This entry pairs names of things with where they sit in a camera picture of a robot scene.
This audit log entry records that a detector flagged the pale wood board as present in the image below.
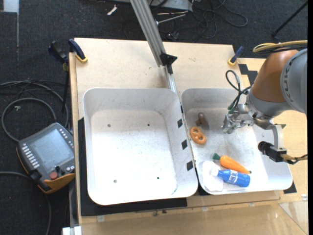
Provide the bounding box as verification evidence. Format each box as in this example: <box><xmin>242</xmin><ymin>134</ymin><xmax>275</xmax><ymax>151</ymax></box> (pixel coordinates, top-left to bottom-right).
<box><xmin>69</xmin><ymin>37</ymin><xmax>281</xmax><ymax>226</ymax></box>

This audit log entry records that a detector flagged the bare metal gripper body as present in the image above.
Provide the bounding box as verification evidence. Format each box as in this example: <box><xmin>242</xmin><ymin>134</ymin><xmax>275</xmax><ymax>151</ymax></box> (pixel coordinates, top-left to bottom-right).
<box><xmin>227</xmin><ymin>103</ymin><xmax>255</xmax><ymax>128</ymax></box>

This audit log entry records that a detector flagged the blue bottle with white cap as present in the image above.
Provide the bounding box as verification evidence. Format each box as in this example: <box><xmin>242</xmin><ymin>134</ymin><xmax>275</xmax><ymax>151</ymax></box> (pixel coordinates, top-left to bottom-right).
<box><xmin>211</xmin><ymin>168</ymin><xmax>251</xmax><ymax>188</ymax></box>

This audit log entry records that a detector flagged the orange toy carrot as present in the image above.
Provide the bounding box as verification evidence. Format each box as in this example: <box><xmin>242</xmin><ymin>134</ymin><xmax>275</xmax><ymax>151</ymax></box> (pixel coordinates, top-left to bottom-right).
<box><xmin>212</xmin><ymin>152</ymin><xmax>251</xmax><ymax>174</ymax></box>

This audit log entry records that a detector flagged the white plastic tray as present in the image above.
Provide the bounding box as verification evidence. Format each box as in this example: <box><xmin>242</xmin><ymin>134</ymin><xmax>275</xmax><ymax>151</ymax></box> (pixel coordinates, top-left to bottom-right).
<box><xmin>82</xmin><ymin>87</ymin><xmax>199</xmax><ymax>206</ymax></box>
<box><xmin>181</xmin><ymin>88</ymin><xmax>293</xmax><ymax>196</ymax></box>

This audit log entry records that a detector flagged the orange toy pretzel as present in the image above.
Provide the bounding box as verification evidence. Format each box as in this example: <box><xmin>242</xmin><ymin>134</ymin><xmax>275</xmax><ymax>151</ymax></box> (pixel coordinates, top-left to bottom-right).
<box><xmin>189</xmin><ymin>126</ymin><xmax>207</xmax><ymax>145</ymax></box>

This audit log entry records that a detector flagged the black cylinder on white bracket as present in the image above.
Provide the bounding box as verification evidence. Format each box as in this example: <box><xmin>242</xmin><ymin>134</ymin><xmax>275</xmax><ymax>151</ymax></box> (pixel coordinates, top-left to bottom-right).
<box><xmin>258</xmin><ymin>123</ymin><xmax>288</xmax><ymax>163</ymax></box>

